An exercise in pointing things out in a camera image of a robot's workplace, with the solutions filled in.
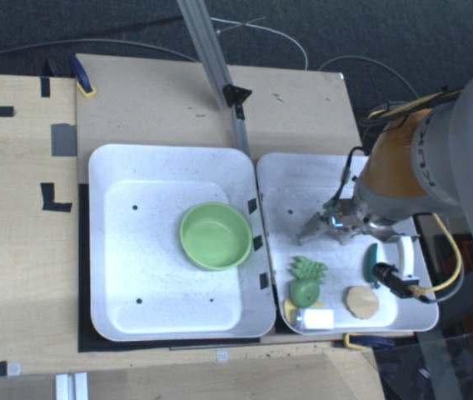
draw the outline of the round beige disc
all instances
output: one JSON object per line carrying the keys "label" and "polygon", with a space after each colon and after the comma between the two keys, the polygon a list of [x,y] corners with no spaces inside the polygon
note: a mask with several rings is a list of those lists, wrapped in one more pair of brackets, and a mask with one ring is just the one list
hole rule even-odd
{"label": "round beige disc", "polygon": [[346,305],[355,317],[370,318],[379,309],[379,300],[369,287],[354,286],[347,291]]}

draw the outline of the beige table surface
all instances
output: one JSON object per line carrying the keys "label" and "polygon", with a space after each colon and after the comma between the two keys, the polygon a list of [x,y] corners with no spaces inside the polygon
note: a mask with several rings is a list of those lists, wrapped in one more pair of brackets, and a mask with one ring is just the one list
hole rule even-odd
{"label": "beige table surface", "polygon": [[[233,69],[235,73],[246,73],[245,67]],[[280,80],[281,88],[285,87],[284,82],[290,83],[296,78],[291,87],[300,88],[297,99],[307,101],[309,106],[312,106],[312,96],[301,98],[306,90],[305,82],[316,84],[317,76],[323,78],[323,73],[315,72],[293,72],[293,77],[287,70],[249,70],[255,74],[282,74],[285,80]],[[113,378],[122,381],[122,385],[114,385],[115,389],[129,387],[130,397],[122,398],[144,398],[142,375],[157,376],[157,386],[162,391],[166,389],[162,398],[182,398],[183,393],[189,393],[189,398],[210,398],[205,394],[205,386],[210,387],[212,393],[219,389],[211,375],[217,369],[222,372],[222,380],[240,378],[244,385],[233,384],[227,391],[237,397],[260,393],[264,398],[294,398],[299,388],[309,393],[326,389],[330,395],[324,398],[383,398],[372,355],[333,347],[324,337],[283,337],[272,333],[264,337],[261,345],[227,347],[227,363],[217,362],[214,347],[78,353],[77,158],[54,157],[51,149],[51,125],[77,124],[78,92],[72,79],[51,78],[50,81],[51,97],[41,97],[38,77],[0,76],[0,106],[13,106],[16,112],[14,117],[0,117],[0,361],[20,363],[22,375],[109,371],[91,373],[91,384],[94,382],[94,390],[101,388],[102,393],[109,393],[109,389],[102,388],[106,381]],[[345,88],[341,88],[340,93],[349,108]],[[270,104],[266,95],[258,96],[254,106],[250,106],[254,110],[248,123],[250,146],[257,155],[261,153],[262,138],[257,134],[258,126],[265,121],[257,121],[254,127],[252,118],[258,118],[256,114],[261,105]],[[270,93],[267,99],[272,97],[278,98]],[[282,137],[286,149],[278,151],[294,152],[297,144],[290,142],[290,115],[278,111],[275,116],[273,126],[287,123],[288,128],[278,135],[274,146]],[[324,124],[324,132],[334,137],[330,127],[331,124]],[[357,145],[353,119],[349,121],[346,117],[341,128],[341,139],[336,140],[335,147],[327,151],[325,146],[325,151],[321,148],[319,153],[345,154]],[[318,137],[319,133],[315,132],[314,138]],[[308,146],[303,147],[305,152],[308,149]],[[72,211],[43,211],[41,183],[54,183],[55,200],[72,203]],[[170,384],[168,375],[172,373],[181,375],[182,383]],[[291,375],[290,378],[283,377],[283,373]],[[263,378],[270,378],[273,388],[267,388]],[[229,397],[214,395],[212,398]]]}

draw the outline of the green object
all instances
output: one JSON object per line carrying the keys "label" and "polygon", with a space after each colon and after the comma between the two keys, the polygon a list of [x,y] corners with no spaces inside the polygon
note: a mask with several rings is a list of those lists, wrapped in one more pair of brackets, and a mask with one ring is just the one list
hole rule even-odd
{"label": "green object", "polygon": [[308,308],[320,297],[321,278],[326,274],[327,265],[314,262],[304,256],[294,257],[290,274],[296,278],[288,284],[290,298],[299,308]]}
{"label": "green object", "polygon": [[253,241],[247,220],[222,202],[203,202],[190,208],[179,234],[185,254],[205,270],[225,270],[243,263]]}
{"label": "green object", "polygon": [[378,289],[381,285],[373,276],[373,267],[377,264],[377,248],[379,245],[373,243],[366,251],[364,258],[364,279],[367,283],[373,283],[373,287]]}
{"label": "green object", "polygon": [[290,298],[298,308],[308,308],[320,297],[320,282],[311,278],[297,278],[288,283]]}

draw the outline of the white cable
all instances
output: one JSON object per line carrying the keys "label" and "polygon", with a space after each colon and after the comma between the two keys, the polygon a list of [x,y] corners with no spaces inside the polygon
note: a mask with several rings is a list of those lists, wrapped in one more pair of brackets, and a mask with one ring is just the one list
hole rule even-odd
{"label": "white cable", "polygon": [[269,33],[274,33],[274,34],[277,34],[277,35],[282,36],[284,38],[287,38],[288,40],[293,42],[300,49],[301,53],[303,53],[303,57],[305,58],[305,68],[304,68],[305,71],[309,67],[309,58],[307,57],[305,49],[303,48],[303,46],[300,43],[298,43],[295,38],[292,38],[289,35],[281,32],[281,31],[277,31],[277,30],[274,30],[274,29],[268,28],[268,27],[261,27],[260,25],[254,25],[254,24],[249,23],[249,22],[228,21],[227,19],[219,19],[217,17],[211,17],[211,21],[214,21],[216,23],[229,23],[231,25],[237,25],[237,26],[242,25],[243,27],[249,27],[249,28],[255,28],[257,30],[268,31]]}

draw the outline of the yellow cable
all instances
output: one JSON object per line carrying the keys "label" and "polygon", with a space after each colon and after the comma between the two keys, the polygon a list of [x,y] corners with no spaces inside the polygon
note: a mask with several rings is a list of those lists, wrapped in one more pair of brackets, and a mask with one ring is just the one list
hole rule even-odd
{"label": "yellow cable", "polygon": [[453,252],[455,253],[455,257],[456,257],[456,267],[453,274],[451,274],[451,277],[449,277],[445,282],[437,286],[434,286],[434,287],[420,287],[420,286],[414,286],[414,285],[410,286],[409,289],[414,293],[416,297],[419,297],[420,295],[426,295],[427,293],[430,293],[430,292],[437,292],[439,290],[447,288],[459,277],[459,274],[461,273],[462,255],[461,255],[461,251],[459,250],[459,247],[456,245],[455,239],[453,238],[453,236],[451,236],[450,232],[446,228],[446,225],[444,225],[444,223],[441,221],[438,215],[433,213],[433,218],[436,220],[436,223],[438,223],[441,230],[446,235],[447,240],[450,242],[451,247],[453,248]]}

